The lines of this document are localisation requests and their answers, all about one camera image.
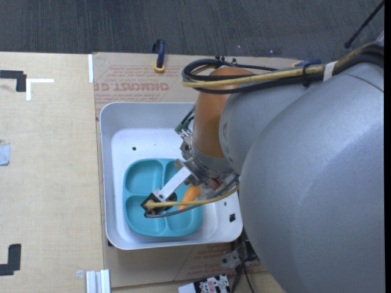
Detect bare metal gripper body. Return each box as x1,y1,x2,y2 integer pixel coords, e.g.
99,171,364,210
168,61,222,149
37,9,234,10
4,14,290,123
182,157,240,197

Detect orange carrot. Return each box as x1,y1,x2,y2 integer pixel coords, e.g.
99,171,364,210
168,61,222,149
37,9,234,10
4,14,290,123
178,184,202,211

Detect blue divided plate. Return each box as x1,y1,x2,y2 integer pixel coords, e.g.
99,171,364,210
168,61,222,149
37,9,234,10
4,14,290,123
122,158,204,238

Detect white plastic tray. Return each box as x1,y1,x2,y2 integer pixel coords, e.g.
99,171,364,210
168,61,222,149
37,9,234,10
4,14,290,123
99,101,244,251

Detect white carton with cow print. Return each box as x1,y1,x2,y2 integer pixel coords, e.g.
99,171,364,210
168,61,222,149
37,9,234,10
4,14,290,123
178,273,232,293

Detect brown cardboard board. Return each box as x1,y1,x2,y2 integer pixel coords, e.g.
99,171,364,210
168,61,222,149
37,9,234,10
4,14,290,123
92,52,304,289

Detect black cylinder on white bracket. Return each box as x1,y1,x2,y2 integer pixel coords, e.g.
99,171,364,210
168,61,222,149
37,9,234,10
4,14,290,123
141,159,191,219

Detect black block with wires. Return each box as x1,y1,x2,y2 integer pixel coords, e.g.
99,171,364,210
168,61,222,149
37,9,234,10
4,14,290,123
220,236,259,269

